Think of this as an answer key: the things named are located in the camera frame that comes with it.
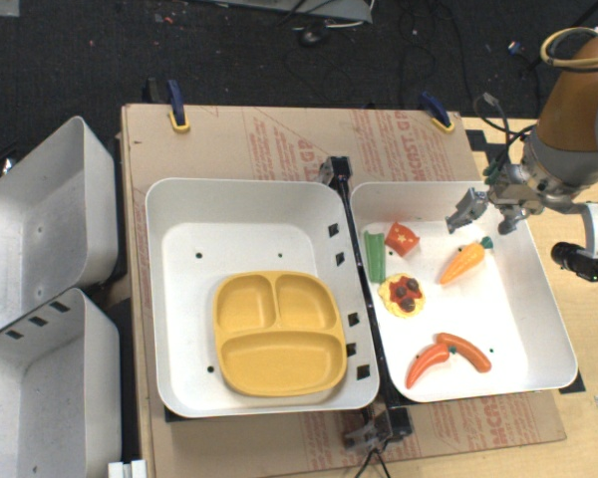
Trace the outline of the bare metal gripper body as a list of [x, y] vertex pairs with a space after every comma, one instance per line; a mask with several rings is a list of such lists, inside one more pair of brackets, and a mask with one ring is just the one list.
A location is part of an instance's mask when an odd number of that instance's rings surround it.
[[545, 208], [566, 212], [576, 190], [540, 165], [506, 163], [492, 166], [486, 174], [488, 197], [501, 211], [512, 209], [539, 214]]

